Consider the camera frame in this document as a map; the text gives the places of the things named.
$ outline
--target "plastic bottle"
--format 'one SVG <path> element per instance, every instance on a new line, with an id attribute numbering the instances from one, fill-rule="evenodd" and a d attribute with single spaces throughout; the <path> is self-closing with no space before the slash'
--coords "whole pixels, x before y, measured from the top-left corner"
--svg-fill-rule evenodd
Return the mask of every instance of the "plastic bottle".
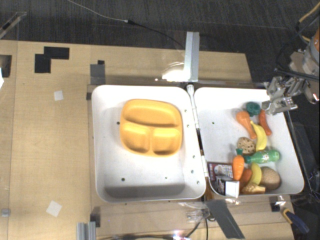
<path id="1" fill-rule="evenodd" d="M 244 162 L 250 164 L 255 162 L 257 164 L 264 164 L 267 162 L 275 162 L 280 158 L 280 153 L 274 149 L 272 150 L 261 150 L 255 152 L 253 155 L 244 155 Z"/>

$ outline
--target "wooden table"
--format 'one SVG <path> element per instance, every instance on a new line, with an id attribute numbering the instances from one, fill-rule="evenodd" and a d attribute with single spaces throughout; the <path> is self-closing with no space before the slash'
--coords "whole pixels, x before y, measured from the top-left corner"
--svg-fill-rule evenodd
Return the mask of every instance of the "wooden table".
<path id="1" fill-rule="evenodd" d="M 35 73 L 35 54 L 43 54 L 44 46 L 70 48 L 69 60 L 52 59 L 50 74 Z M 9 219 L 0 217 L 0 239 L 75 240 L 76 225 L 89 221 L 95 198 L 90 183 L 86 100 L 90 64 L 105 61 L 106 75 L 111 77 L 159 78 L 169 64 L 183 62 L 184 53 L 0 40 L 0 54 L 12 55 L 11 76 L 0 90 L 0 206 L 11 210 Z M 241 53 L 200 52 L 199 78 L 251 81 Z M 63 100 L 55 101 L 56 91 L 63 91 Z M 283 198 L 285 207 L 293 210 L 290 198 Z M 51 201 L 62 205 L 57 217 L 46 212 Z M 254 197 L 250 200 L 254 205 L 246 199 L 239 201 L 245 205 L 230 210 L 247 239 L 294 239 L 281 214 L 271 212 L 267 197 Z M 154 212 L 150 204 L 136 204 L 132 214 L 123 213 L 127 211 L 125 204 L 101 205 L 118 224 L 118 234 L 137 233 L 141 225 L 163 233 L 172 227 L 172 213 L 178 220 L 177 229 L 194 226 L 186 223 L 183 210 L 166 210 L 163 202 L 153 203 Z M 201 224 L 192 239 L 205 239 L 203 227 Z M 210 222 L 209 227 L 210 239 L 225 239 L 216 222 Z M 107 229 L 97 228 L 97 234 L 103 236 Z"/>

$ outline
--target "banana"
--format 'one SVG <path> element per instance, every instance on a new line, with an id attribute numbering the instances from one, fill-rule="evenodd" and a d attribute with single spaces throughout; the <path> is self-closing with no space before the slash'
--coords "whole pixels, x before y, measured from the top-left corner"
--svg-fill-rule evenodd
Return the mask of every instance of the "banana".
<path id="1" fill-rule="evenodd" d="M 267 146 L 267 135 L 265 130 L 262 126 L 255 124 L 254 122 L 250 121 L 250 124 L 253 126 L 253 129 L 256 133 L 256 145 L 255 151 L 265 150 Z"/>
<path id="2" fill-rule="evenodd" d="M 251 171 L 252 171 L 252 176 L 248 182 L 248 185 L 251 183 L 259 185 L 262 179 L 262 171 L 260 166 L 256 162 L 253 162 L 251 164 Z"/>

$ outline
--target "carrot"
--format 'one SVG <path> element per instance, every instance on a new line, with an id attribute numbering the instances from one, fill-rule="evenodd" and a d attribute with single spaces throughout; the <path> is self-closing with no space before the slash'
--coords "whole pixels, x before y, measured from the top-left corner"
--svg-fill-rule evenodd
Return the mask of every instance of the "carrot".
<path id="1" fill-rule="evenodd" d="M 267 124 L 267 120 L 266 120 L 266 112 L 261 109 L 260 114 L 259 114 L 259 123 L 262 126 L 262 128 L 265 131 L 265 134 L 267 136 L 270 136 L 272 134 L 272 131 L 270 130 L 268 124 Z"/>
<path id="2" fill-rule="evenodd" d="M 257 138 L 257 134 L 252 129 L 252 126 L 250 124 L 250 115 L 247 111 L 240 111 L 236 113 L 235 118 L 238 121 L 238 123 L 241 124 L 249 132 L 251 139 Z"/>
<path id="3" fill-rule="evenodd" d="M 244 169 L 240 179 L 240 190 L 250 181 L 253 172 L 251 169 Z"/>
<path id="4" fill-rule="evenodd" d="M 238 154 L 232 161 L 233 179 L 239 181 L 245 168 L 245 159 L 242 155 Z"/>

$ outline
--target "dark floor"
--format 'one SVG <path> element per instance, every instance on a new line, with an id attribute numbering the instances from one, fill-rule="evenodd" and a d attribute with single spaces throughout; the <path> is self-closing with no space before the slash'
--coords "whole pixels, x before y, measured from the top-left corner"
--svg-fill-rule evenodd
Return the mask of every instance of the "dark floor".
<path id="1" fill-rule="evenodd" d="M 245 53 L 253 81 L 264 82 L 275 75 L 277 53 L 295 34 L 298 19 L 319 0 L 72 1 L 159 30 L 182 44 L 186 31 L 200 32 L 202 51 Z M 103 18 L 66 0 L 0 0 L 0 25 L 16 11 L 27 12 L 19 40 L 180 49 L 154 31 Z M 305 35 L 312 36 L 316 28 L 317 24 L 310 26 Z M 290 54 L 304 47 L 297 39 L 282 62 L 288 64 Z M 291 113 L 292 120 L 303 125 L 319 167 L 319 104 L 311 105 L 302 96 L 295 100 L 299 109 Z"/>

